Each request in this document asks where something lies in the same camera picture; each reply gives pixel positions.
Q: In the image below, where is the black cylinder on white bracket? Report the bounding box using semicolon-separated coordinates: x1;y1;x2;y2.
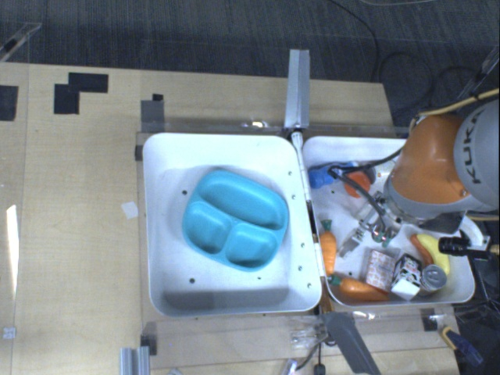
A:
437;216;491;258

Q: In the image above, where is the orange carrot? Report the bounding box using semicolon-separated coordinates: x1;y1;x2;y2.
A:
319;219;338;277
327;273;391;303

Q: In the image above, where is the blue plastic bottle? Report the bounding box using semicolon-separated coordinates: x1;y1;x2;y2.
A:
308;161;359;190

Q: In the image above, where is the white carton with orange print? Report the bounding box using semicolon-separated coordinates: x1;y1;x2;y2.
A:
365;249;398;292

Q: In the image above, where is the silver can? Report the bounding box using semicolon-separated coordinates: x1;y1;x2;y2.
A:
419;263;448;291

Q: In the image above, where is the black and white carton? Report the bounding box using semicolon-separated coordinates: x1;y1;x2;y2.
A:
390;252;424;302

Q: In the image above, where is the orange round toy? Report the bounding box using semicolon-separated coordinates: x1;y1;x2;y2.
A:
343;170;373;199

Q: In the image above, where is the yellow banana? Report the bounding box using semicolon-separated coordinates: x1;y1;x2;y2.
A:
415;233;452;276

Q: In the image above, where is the blue divided plate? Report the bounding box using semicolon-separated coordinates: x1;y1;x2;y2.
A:
181;169;291;273

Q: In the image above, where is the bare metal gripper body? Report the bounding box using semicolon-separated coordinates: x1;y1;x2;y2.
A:
355;191;403;238

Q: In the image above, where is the white plastic tray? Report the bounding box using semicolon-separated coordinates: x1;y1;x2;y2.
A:
302;135;477;308
141;132;323;319

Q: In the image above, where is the orange sausage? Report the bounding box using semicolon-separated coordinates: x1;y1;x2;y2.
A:
409;234;434;267

